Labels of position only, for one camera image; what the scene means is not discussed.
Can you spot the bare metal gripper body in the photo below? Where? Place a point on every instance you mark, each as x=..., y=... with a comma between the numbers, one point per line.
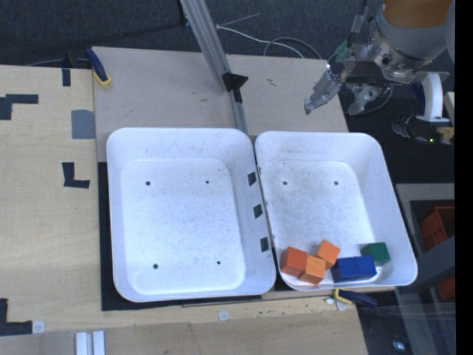
x=373, y=67

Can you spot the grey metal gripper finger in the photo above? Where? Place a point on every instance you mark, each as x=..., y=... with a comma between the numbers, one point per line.
x=363, y=96
x=320, y=92

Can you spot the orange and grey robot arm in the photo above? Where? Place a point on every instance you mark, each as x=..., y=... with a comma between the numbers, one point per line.
x=417, y=9

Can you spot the white plastic tray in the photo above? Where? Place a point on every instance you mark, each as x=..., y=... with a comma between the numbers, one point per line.
x=318, y=205
x=177, y=220

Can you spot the green cube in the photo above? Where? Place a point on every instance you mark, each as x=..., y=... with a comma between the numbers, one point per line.
x=377, y=251

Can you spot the blue cube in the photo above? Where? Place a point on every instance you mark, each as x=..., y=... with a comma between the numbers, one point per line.
x=343, y=269
x=366, y=266

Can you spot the dark orange cube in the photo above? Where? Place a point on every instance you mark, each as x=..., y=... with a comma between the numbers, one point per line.
x=292, y=261

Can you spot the black cylinder on white bracket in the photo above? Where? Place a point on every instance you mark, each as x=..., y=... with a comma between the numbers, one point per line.
x=433, y=98

